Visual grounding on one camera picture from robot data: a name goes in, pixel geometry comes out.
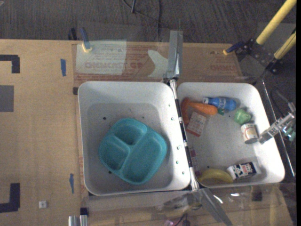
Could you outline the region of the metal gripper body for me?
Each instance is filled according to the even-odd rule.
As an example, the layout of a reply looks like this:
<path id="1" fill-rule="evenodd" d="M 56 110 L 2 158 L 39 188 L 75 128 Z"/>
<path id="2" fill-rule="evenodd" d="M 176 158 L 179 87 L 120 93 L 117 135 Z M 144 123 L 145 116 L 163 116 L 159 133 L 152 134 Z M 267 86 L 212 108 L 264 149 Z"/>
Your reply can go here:
<path id="1" fill-rule="evenodd" d="M 279 118 L 276 123 L 276 130 L 278 132 L 282 132 L 285 136 L 291 136 L 293 133 L 293 127 L 295 125 L 295 113 L 296 108 L 294 104 L 288 104 L 290 112 L 284 116 Z"/>

